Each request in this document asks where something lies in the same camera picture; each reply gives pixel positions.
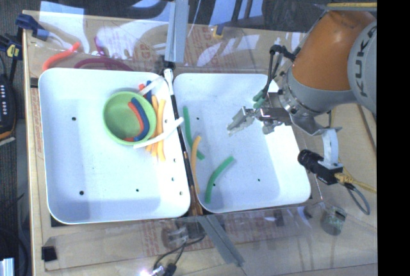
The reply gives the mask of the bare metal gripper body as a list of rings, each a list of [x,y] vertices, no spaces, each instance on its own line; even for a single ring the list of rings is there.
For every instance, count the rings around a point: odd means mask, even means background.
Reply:
[[[297,101],[288,96],[285,91],[268,92],[261,106],[256,109],[256,119],[263,124],[263,134],[270,134],[278,126],[290,126],[291,116],[299,109]]]

